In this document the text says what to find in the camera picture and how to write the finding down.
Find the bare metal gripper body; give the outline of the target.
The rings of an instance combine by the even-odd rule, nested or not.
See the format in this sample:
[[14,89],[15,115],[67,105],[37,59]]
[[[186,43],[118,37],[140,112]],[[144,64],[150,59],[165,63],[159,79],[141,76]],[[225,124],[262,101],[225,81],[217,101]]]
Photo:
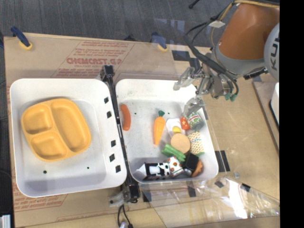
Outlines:
[[230,75],[219,74],[207,65],[202,65],[200,71],[198,78],[201,81],[197,87],[197,96],[209,94],[213,99],[223,96],[226,100],[234,100],[237,97],[237,92],[234,92],[237,86],[234,79],[229,78]]

